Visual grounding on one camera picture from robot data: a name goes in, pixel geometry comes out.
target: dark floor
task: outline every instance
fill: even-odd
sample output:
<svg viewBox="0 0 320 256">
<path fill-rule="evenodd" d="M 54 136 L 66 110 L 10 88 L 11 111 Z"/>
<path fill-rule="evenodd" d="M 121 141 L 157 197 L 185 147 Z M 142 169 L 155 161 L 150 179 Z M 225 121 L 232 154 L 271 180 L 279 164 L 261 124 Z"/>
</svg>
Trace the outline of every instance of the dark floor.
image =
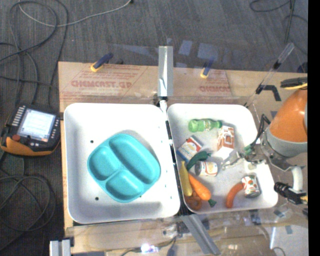
<svg viewBox="0 0 320 256">
<path fill-rule="evenodd" d="M 58 111 L 58 61 L 93 63 L 112 51 L 125 64 L 157 65 L 158 46 L 168 45 L 176 67 L 200 68 L 213 57 L 214 69 L 268 71 L 291 42 L 295 48 L 278 71 L 297 72 L 308 61 L 307 0 L 135 0 L 82 21 L 127 1 L 18 2 L 0 3 L 0 127 L 21 102 Z M 27 48 L 36 68 L 24 53 L 5 58 Z M 21 187 L 4 204 L 16 181 L 0 180 L 0 255 L 47 256 L 49 241 L 64 237 L 61 149 L 36 158 L 4 154 L 0 178 L 13 175 L 44 178 L 51 197 L 45 184 L 30 180 L 23 184 L 32 193 Z"/>
</svg>

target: white tray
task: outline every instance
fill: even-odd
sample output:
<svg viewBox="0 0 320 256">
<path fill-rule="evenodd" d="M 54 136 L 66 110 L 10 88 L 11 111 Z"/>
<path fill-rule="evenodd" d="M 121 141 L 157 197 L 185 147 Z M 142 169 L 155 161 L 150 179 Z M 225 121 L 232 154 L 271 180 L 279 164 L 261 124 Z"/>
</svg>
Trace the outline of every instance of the white tray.
<svg viewBox="0 0 320 256">
<path fill-rule="evenodd" d="M 203 145 L 202 150 L 217 150 L 217 131 L 190 132 L 188 122 L 192 119 L 220 120 L 224 125 L 230 125 L 235 129 L 235 148 L 237 150 L 249 145 L 257 136 L 257 129 L 251 112 L 241 105 L 230 104 L 173 104 L 167 111 L 174 149 L 177 149 L 190 136 L 195 136 Z M 181 167 L 181 158 L 176 155 L 178 168 Z M 241 181 L 248 173 L 256 173 L 261 195 L 255 198 L 246 198 L 244 191 L 240 191 L 234 199 L 233 208 L 225 206 L 226 196 L 233 185 Z M 254 170 L 248 169 L 248 162 L 242 161 L 234 167 L 218 172 L 217 176 L 198 176 L 211 191 L 212 199 L 217 203 L 210 208 L 208 202 L 204 202 L 198 211 L 190 209 L 198 214 L 210 214 L 219 212 L 231 212 L 241 210 L 263 209 L 273 207 L 278 201 L 278 194 L 274 191 L 274 180 L 267 164 L 258 164 Z"/>
<path fill-rule="evenodd" d="M 74 103 L 64 112 L 68 211 L 80 224 L 175 215 L 180 198 L 162 111 L 150 104 Z M 159 180 L 138 199 L 121 203 L 109 197 L 87 170 L 90 153 L 109 137 L 126 133 L 159 161 Z"/>
</svg>

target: dark green vegetable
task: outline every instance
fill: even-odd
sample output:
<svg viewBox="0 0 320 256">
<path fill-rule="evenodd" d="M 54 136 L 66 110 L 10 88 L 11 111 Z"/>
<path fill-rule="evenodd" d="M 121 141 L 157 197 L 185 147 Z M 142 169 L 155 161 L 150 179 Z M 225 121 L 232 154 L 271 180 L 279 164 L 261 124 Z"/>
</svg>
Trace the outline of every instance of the dark green vegetable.
<svg viewBox="0 0 320 256">
<path fill-rule="evenodd" d="M 205 161 L 208 159 L 208 157 L 211 156 L 211 153 L 207 153 L 206 151 L 200 151 L 198 153 L 196 153 L 191 159 L 190 161 L 187 163 L 186 165 L 186 170 L 189 171 L 192 166 L 194 166 L 196 164 L 197 161 Z"/>
</svg>

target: can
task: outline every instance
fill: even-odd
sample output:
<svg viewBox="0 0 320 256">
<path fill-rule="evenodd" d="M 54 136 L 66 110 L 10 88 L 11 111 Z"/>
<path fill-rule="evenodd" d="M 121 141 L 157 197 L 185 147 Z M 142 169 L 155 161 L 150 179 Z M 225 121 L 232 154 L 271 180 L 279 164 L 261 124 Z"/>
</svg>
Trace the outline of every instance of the can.
<svg viewBox="0 0 320 256">
<path fill-rule="evenodd" d="M 261 194 L 257 176 L 254 173 L 247 174 L 241 179 L 244 196 L 246 198 L 255 198 Z"/>
<path fill-rule="evenodd" d="M 216 162 L 197 161 L 194 165 L 194 171 L 197 176 L 217 176 L 218 165 Z"/>
</svg>

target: green bottle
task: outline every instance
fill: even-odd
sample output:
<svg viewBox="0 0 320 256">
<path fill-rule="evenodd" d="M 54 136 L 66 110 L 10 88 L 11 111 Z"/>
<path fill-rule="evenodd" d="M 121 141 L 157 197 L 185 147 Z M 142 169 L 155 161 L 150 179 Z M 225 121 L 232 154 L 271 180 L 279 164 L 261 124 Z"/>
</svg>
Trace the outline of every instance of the green bottle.
<svg viewBox="0 0 320 256">
<path fill-rule="evenodd" d="M 192 119 L 189 121 L 188 129 L 190 132 L 207 132 L 212 130 L 213 128 L 220 128 L 222 127 L 221 121 L 213 121 L 211 119 Z"/>
</svg>

